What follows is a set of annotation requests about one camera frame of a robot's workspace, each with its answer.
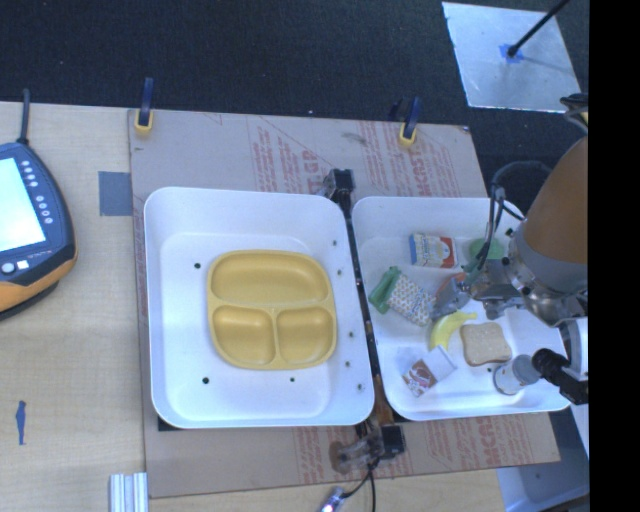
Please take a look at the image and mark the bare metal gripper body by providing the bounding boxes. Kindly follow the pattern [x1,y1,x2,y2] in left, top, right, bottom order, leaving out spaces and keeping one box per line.
[467,260,589,329]

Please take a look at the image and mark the yellow banana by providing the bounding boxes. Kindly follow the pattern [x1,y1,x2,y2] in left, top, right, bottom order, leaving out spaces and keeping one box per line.
[428,310,479,352]

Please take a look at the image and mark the white patterned packet green top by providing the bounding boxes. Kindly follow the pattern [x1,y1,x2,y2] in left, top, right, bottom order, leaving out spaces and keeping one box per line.
[368,265,437,328]

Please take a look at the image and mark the blue white red carton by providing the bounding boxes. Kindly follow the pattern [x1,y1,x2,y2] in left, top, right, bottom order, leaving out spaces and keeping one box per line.
[408,232,459,270]

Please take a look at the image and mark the green round toy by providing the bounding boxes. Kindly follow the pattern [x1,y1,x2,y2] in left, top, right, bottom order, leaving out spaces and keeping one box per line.
[468,236,504,262]

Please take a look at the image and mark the brown bread slice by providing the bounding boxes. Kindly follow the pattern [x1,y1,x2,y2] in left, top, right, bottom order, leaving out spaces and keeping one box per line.
[459,321,513,368]

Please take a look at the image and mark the white and brown carton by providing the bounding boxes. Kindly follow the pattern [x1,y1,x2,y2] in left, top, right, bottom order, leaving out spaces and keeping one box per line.
[400,344,458,399]

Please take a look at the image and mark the white and grey bottle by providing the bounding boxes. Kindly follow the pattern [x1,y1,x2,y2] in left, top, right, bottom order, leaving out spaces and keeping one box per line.
[491,354,542,397]

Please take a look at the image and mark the thin black and white rod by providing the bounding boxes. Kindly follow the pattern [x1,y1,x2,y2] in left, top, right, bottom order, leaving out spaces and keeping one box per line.
[337,188,387,429]

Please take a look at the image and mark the white plastic tray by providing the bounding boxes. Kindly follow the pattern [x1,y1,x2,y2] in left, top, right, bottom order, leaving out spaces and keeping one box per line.
[351,195,572,423]
[143,186,376,430]

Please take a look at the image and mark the yellow divided plate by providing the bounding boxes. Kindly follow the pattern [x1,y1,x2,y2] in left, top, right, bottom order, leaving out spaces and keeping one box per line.
[205,249,339,372]

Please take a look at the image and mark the brown cardboard board red print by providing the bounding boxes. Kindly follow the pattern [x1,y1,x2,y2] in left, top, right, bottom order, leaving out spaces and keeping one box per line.
[127,108,562,499]

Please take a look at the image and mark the black cylinder on white bracket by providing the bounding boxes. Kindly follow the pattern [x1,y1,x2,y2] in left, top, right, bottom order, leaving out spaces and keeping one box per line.
[530,317,589,406]

